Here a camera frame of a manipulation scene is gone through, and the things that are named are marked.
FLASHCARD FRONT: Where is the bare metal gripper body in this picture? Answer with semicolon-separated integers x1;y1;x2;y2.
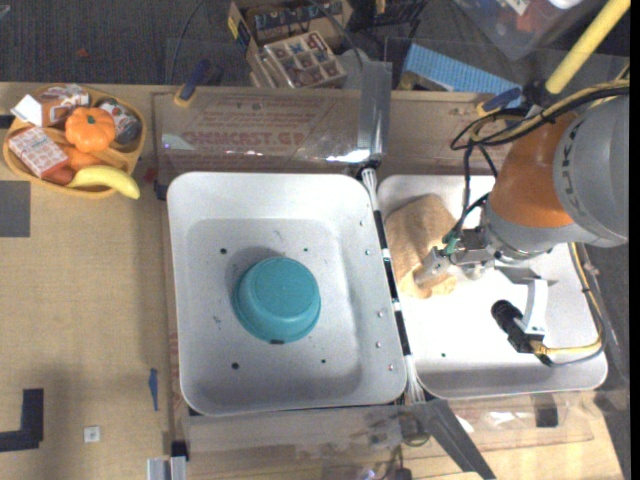
446;227;552;271

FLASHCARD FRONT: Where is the white plastic tray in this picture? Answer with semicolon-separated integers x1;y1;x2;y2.
376;173;610;401
165;170;409;417

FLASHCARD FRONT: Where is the teal bowl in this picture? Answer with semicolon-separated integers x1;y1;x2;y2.
230;256;323;346

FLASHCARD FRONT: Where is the brown cardboard board red print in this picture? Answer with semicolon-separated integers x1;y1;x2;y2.
151;86;604;465

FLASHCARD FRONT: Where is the orange divided plate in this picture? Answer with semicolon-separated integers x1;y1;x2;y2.
2;83;148;200

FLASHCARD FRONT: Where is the yellow banana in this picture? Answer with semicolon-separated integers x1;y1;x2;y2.
65;164;142;201

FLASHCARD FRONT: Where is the small red and white can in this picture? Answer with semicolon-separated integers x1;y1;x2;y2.
96;97;143;146

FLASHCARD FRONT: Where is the orange toy carrot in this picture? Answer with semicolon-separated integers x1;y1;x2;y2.
41;146;105;186

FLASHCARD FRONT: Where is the orange toy pumpkin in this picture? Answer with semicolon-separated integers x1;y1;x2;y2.
64;106;118;154

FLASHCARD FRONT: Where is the brown and white carton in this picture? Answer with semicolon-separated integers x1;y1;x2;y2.
36;84;92;128

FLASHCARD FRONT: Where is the white carton with red pattern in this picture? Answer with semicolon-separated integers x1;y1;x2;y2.
6;126;70;180

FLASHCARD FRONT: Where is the small white box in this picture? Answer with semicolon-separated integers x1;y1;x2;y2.
9;93;44;127

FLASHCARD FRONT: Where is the black cylinder on white bracket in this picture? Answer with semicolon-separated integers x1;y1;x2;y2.
490;266;559;355

